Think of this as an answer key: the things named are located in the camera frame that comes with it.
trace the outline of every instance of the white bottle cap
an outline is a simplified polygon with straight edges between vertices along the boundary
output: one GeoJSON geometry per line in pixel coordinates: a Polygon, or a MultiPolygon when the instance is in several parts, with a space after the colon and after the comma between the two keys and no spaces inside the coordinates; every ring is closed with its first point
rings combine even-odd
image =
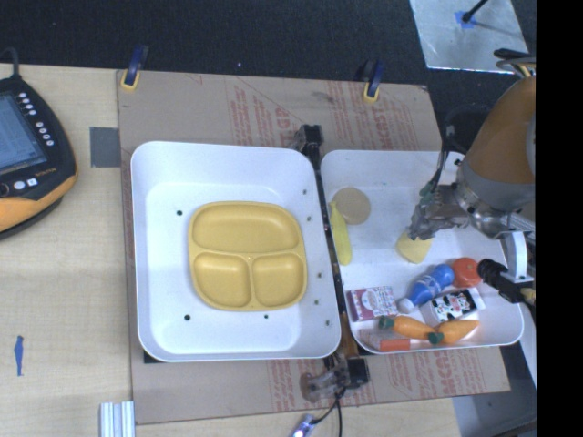
{"type": "Polygon", "coordinates": [[[409,314],[415,309],[415,305],[408,298],[400,300],[397,307],[399,308],[399,311],[404,312],[405,314],[409,314]]]}

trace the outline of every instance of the light wood surface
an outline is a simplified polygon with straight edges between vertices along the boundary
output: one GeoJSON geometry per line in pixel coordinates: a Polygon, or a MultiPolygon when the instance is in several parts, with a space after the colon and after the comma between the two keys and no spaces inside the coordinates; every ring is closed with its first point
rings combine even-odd
{"type": "MultiPolygon", "coordinates": [[[[58,66],[20,72],[66,129],[79,179],[46,218],[0,240],[0,435],[94,437],[99,404],[132,399],[120,173],[92,168],[89,155],[91,127],[118,127],[116,72],[58,66]]],[[[11,65],[0,64],[0,78],[11,74],[11,65]]],[[[136,435],[287,437],[302,416],[142,425],[136,435]]],[[[336,412],[312,434],[336,435],[336,412]]],[[[343,408],[343,436],[362,435],[450,437],[459,430],[451,399],[343,408]]]]}

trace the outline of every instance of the round beige object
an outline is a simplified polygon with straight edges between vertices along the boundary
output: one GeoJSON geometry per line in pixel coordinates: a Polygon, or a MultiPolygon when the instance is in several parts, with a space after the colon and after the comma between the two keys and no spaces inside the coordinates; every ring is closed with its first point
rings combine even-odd
{"type": "Polygon", "coordinates": [[[371,201],[359,189],[342,188],[332,200],[346,223],[350,225],[363,223],[371,214],[371,201]]]}

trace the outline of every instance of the cardboard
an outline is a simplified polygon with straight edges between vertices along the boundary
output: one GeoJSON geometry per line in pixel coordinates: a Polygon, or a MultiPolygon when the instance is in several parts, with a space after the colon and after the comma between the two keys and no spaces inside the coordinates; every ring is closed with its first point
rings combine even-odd
{"type": "MultiPolygon", "coordinates": [[[[118,115],[128,278],[133,400],[138,424],[321,409],[306,401],[304,373],[321,360],[162,363],[137,335],[129,161],[150,140],[288,147],[303,124],[320,125],[322,153],[338,148],[438,150],[433,107],[423,86],[381,85],[374,104],[356,82],[144,71],[138,88],[119,86],[118,115]]],[[[367,356],[371,380],[344,406],[508,391],[498,347],[367,356]]]]}

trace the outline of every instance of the blue toy bottle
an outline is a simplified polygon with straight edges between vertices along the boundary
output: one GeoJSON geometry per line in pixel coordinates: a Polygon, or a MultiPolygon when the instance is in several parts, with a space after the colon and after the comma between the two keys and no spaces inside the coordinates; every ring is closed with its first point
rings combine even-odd
{"type": "Polygon", "coordinates": [[[447,264],[435,266],[431,273],[416,281],[406,298],[399,300],[399,311],[408,314],[416,306],[420,306],[435,298],[446,287],[454,282],[454,271],[447,264]]]}

